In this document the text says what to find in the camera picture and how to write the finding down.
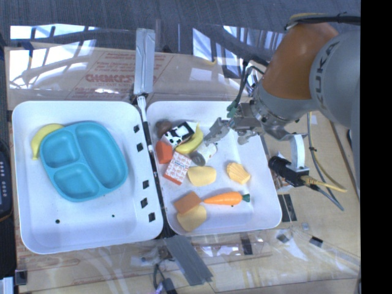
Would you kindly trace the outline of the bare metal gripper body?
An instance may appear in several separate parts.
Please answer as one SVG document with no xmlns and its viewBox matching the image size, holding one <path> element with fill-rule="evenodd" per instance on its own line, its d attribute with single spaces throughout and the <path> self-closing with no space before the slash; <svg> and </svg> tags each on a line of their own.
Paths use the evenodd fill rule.
<svg viewBox="0 0 392 294">
<path fill-rule="evenodd" d="M 255 102 L 239 103 L 231 119 L 231 128 L 240 135 L 266 134 L 266 123 L 269 120 L 269 112 Z"/>
</svg>

